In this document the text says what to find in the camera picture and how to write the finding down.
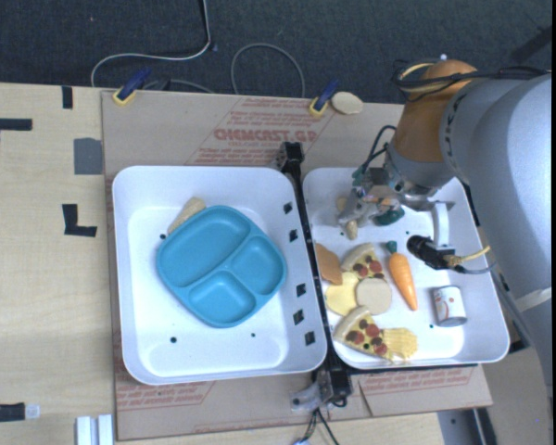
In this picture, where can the orange-brown bread slice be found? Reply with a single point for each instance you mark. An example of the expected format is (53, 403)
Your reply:
(328, 264)

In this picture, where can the beige round biscuit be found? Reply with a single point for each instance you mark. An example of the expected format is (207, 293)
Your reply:
(374, 296)

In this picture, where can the black cylinder on white bracket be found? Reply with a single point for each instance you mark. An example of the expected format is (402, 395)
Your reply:
(428, 248)

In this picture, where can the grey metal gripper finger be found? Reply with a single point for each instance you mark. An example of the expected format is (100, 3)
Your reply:
(350, 204)
(370, 211)

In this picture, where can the beige toy food piece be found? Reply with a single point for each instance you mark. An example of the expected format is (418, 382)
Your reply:
(351, 231)

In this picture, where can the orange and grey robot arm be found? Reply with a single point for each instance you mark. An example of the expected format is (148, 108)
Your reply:
(500, 156)

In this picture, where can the beige ridged cracker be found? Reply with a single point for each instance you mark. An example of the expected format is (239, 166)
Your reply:
(187, 211)

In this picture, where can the yellow ridged crisp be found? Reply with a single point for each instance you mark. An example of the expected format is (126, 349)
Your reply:
(402, 343)

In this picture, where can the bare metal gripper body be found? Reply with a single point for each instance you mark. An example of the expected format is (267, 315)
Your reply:
(400, 192)

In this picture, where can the brown cardboard board red print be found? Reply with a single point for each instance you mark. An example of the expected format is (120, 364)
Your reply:
(167, 132)

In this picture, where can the pizza slice with pepperoni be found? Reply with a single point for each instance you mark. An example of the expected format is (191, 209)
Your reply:
(361, 334)
(365, 261)

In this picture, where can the orange carrot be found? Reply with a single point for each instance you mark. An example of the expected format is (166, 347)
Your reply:
(403, 274)

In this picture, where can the blue divided plate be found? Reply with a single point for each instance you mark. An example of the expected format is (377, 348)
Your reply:
(213, 258)

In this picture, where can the beige oval biscuit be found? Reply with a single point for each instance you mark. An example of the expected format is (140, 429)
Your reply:
(347, 103)

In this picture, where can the thin black and white rod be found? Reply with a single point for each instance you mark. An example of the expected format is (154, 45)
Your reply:
(306, 230)

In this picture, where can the yellow cheese piece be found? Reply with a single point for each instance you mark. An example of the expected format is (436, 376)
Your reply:
(340, 297)

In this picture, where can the green broccoli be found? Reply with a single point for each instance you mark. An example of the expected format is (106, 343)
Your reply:
(389, 218)

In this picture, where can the white plastic tray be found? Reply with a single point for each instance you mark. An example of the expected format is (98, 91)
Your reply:
(143, 295)
(463, 346)

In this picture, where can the white small can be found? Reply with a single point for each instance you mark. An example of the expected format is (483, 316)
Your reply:
(449, 305)

